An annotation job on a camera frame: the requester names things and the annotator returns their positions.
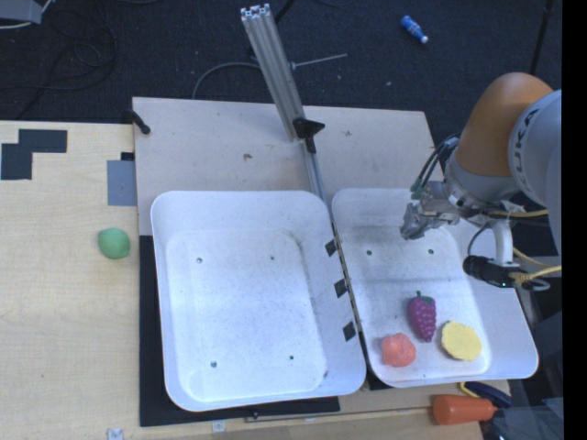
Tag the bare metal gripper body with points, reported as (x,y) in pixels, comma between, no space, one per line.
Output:
(438,206)

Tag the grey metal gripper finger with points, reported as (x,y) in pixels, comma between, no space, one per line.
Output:
(423,228)
(408,223)

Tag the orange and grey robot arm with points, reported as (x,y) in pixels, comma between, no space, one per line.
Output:
(504,126)

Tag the white plastic tray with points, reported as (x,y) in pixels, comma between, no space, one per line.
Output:
(247,300)
(413,273)

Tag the purple toy grapes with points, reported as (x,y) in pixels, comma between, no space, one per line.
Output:
(422,316)

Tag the thin black and white rod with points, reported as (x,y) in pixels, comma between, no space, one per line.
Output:
(316,172)

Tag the yellow round toy biscuit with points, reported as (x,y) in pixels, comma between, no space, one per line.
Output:
(461,341)

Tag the orange toy fruit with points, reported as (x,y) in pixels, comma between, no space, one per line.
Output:
(398,350)

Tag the small blue bottle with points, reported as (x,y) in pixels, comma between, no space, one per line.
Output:
(413,28)

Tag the pale wood board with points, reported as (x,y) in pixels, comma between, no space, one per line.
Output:
(220,154)

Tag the green toy lime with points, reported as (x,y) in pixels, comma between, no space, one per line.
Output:
(114,243)

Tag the black cylinder on white bracket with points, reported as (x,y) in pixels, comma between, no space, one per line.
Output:
(486,268)

